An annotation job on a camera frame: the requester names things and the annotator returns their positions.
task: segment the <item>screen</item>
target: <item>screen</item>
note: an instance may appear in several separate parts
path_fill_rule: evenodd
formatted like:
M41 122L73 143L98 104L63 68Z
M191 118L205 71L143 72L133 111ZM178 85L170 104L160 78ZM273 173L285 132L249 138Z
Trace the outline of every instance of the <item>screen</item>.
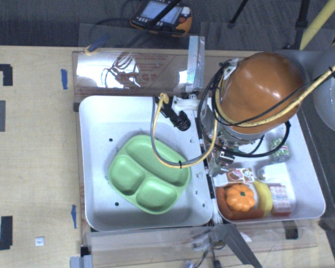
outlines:
M149 1L144 11L141 13L141 17L154 19L168 4L157 1ZM182 7L175 6L170 10L160 21L174 24L178 16L180 15Z

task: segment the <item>green can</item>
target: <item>green can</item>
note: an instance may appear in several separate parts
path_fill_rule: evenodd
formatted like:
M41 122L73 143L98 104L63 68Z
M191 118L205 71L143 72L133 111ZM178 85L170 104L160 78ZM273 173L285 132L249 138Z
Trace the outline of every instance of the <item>green can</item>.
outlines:
M279 137L272 141L270 141L270 149L273 150L276 148L283 138ZM272 161L275 163L282 163L290 159L290 152L288 145L284 143L284 145L276 152L272 154Z

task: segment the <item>gray carpet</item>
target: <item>gray carpet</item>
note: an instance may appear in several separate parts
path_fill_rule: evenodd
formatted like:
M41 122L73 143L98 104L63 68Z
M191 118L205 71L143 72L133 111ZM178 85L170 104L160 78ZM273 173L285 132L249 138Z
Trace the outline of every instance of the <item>gray carpet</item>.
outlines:
M87 25L114 18L101 25L123 26L121 33L129 32L128 22L121 19L129 18L139 2L125 1L128 0L0 0L0 45L87 46ZM233 28L228 27L228 22L242 0L182 2L193 10L190 33L205 36L208 50L276 51L294 43L301 0L249 0ZM327 2L310 1L309 23ZM325 50L334 38L335 12L305 49ZM176 41L168 42L169 46L186 48L186 44ZM303 106L312 121L309 129L326 172L326 178L319 177L327 200L320 225L326 229L335 255L335 132L322 123L310 100Z

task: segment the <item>yellow pole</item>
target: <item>yellow pole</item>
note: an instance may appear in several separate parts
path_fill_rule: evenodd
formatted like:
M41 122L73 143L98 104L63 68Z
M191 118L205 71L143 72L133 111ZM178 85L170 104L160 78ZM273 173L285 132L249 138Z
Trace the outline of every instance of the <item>yellow pole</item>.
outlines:
M327 19L332 15L335 11L335 0L329 0L323 9L319 12L313 22L309 25L309 27L303 33L303 37L301 38L300 50L304 50L307 44L311 41L311 39L316 35L316 33L321 29L321 27L325 24Z

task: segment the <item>orange pumpkin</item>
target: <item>orange pumpkin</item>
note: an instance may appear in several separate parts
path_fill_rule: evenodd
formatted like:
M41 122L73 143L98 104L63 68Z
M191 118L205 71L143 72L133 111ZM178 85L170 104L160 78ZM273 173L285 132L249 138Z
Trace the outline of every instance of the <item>orange pumpkin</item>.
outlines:
M256 203L253 190L247 185L235 184L226 190L226 202L232 210L246 212Z

